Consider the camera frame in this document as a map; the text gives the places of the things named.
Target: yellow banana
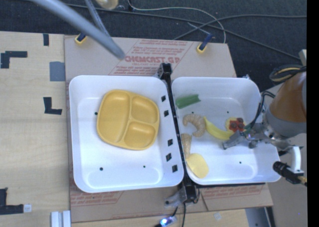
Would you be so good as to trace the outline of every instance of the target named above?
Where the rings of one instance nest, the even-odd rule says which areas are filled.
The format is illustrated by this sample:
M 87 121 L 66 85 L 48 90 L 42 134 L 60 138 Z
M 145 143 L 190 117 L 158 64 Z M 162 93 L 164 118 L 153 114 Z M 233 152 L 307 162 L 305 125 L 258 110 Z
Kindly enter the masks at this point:
M 224 130 L 217 128 L 214 124 L 212 124 L 210 121 L 208 121 L 205 116 L 204 116 L 204 120 L 205 120 L 207 132 L 210 135 L 212 135 L 220 140 L 228 140 L 229 137 L 234 134 L 234 132 L 232 132 L 232 131 L 224 131 Z

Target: white tray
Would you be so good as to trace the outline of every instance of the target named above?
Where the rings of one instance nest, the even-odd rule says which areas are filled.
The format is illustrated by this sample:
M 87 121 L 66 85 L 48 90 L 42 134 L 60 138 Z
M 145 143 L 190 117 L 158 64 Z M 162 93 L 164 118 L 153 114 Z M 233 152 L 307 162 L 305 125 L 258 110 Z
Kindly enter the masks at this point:
M 110 90 L 128 90 L 153 100 L 160 123 L 154 144 L 141 151 L 103 142 L 95 115 Z M 88 193 L 170 187 L 183 176 L 177 136 L 166 85 L 154 77 L 77 76 L 69 85 L 73 172 L 76 185 Z
M 218 128 L 225 129 L 229 117 L 242 117 L 246 124 L 251 122 L 257 111 L 260 92 L 257 85 L 245 78 L 180 77 L 173 81 L 174 99 L 198 94 L 201 100 L 185 108 L 176 108 L 180 133 L 192 134 L 195 127 L 183 126 L 182 118 L 195 113 L 206 116 Z M 277 148 L 260 143 L 254 149 L 248 144 L 223 149 L 222 140 L 208 132 L 200 137 L 192 137 L 191 153 L 199 153 L 206 160 L 209 173 L 198 178 L 187 168 L 189 177 L 200 185 L 227 185 L 275 182 L 280 176 L 273 170 L 279 161 Z

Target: dark fabric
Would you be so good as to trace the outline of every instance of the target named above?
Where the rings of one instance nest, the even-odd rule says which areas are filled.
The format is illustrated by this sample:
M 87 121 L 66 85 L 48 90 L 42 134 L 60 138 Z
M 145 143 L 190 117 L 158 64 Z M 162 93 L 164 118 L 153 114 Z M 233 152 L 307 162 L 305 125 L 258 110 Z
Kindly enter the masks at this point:
M 84 5 L 83 0 L 62 0 L 65 3 Z M 136 8 L 193 7 L 202 9 L 216 18 L 241 14 L 307 15 L 307 0 L 131 0 Z M 120 0 L 119 10 L 129 11 L 127 0 Z M 16 0 L 0 0 L 0 30 L 39 33 L 78 34 L 60 18 L 33 3 Z M 92 20 L 86 9 L 74 8 Z M 170 9 L 143 13 L 170 15 L 198 22 L 212 20 L 208 15 L 194 11 Z M 99 12 L 111 36 L 153 39 L 174 39 L 192 27 L 184 21 L 158 17 L 137 16 L 112 12 Z M 295 57 L 307 48 L 307 19 L 284 19 L 270 17 L 240 17 L 221 21 L 226 30 L 269 45 Z M 204 27 L 212 33 L 212 42 L 223 42 L 220 30 Z M 203 41 L 207 34 L 193 32 L 180 40 Z M 275 67 L 284 64 L 301 64 L 300 60 L 275 50 L 227 34 L 226 43 L 238 77 L 249 74 L 259 89 L 273 86 L 268 78 Z

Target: wooden table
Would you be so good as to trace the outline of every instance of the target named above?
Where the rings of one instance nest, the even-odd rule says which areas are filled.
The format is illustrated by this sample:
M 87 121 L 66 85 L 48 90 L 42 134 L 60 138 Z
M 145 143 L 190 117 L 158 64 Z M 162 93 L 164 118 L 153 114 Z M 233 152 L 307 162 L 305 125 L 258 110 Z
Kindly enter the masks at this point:
M 0 216 L 2 227 L 50 226 L 50 213 L 70 210 L 64 81 L 50 81 L 50 62 L 64 62 L 64 36 L 0 32 L 0 52 L 27 51 L 0 69 L 0 189 L 7 205 L 31 204 L 32 212 Z M 44 113 L 44 97 L 61 115 Z M 186 214 L 185 226 L 248 227 L 244 209 Z M 150 227 L 162 217 L 77 223 L 73 227 Z M 182 215 L 178 216 L 179 225 Z

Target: cardboard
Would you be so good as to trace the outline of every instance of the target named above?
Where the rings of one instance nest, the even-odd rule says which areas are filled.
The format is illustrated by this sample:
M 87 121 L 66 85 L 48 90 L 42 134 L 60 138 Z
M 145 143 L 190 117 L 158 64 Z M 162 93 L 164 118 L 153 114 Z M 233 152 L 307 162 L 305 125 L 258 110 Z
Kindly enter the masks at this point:
M 236 77 L 228 45 L 209 43 L 204 53 L 196 52 L 200 42 L 138 38 L 114 38 L 126 53 L 120 61 L 88 38 L 77 45 L 75 36 L 65 36 L 66 101 L 68 121 L 70 206 L 72 222 L 171 215 L 165 199 L 178 188 L 146 189 L 88 194 L 73 180 L 68 85 L 78 75 L 156 75 L 161 62 L 171 63 L 172 80 L 182 76 Z M 200 189 L 196 204 L 188 213 L 272 206 L 267 184 Z

